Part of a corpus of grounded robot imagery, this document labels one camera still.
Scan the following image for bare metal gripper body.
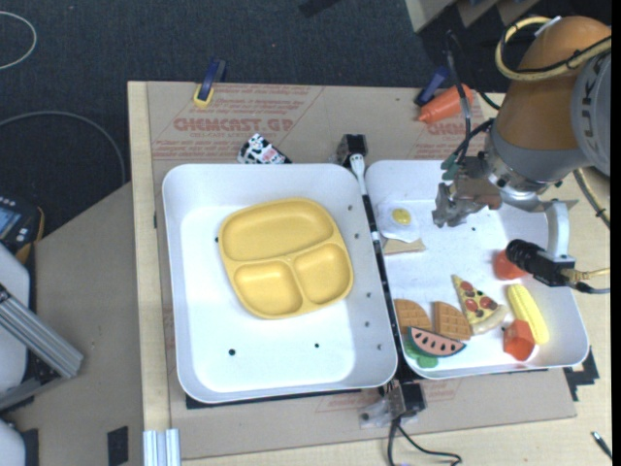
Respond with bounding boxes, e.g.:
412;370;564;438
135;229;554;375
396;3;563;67
449;155;550;212

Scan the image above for white and yellow fried egg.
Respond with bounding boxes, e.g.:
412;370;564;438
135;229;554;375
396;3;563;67
376;198;420;243

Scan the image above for tan bread slice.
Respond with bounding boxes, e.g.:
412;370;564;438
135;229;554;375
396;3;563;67
381;235;428;257

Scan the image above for white plastic tray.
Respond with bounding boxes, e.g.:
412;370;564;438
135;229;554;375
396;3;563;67
363;158;591;381
161;162;400;404

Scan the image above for red tomato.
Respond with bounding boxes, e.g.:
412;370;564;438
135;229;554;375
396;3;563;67
493;249;529;282

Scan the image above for thin black and white rod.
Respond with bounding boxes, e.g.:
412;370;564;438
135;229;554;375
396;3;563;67
349;154;405;358

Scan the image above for pizza slice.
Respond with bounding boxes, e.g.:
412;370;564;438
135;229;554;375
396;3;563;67
450;273;510;336

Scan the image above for brown waffle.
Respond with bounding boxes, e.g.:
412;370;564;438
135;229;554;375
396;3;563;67
432;300;474;342
392;298;434;336

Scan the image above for yellow corn cob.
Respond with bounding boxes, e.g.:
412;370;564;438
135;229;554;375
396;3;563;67
506;283;551;346

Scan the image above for red watermelon slice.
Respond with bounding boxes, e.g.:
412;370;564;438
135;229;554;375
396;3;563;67
406;325;468;359

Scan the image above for green lettuce leaf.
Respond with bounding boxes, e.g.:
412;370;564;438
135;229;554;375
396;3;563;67
404;339;439;370

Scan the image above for yellow divided plate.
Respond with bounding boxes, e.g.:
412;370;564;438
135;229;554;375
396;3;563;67
216;196;355;321

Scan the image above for brown cardboard board, red print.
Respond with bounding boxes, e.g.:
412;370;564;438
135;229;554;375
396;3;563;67
145;81;579;461

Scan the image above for black and white carton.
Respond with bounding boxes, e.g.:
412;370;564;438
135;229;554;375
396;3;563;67
236;132;293;166

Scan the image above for black cylinder on white bracket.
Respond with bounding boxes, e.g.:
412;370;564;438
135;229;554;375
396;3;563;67
505;201;577;288

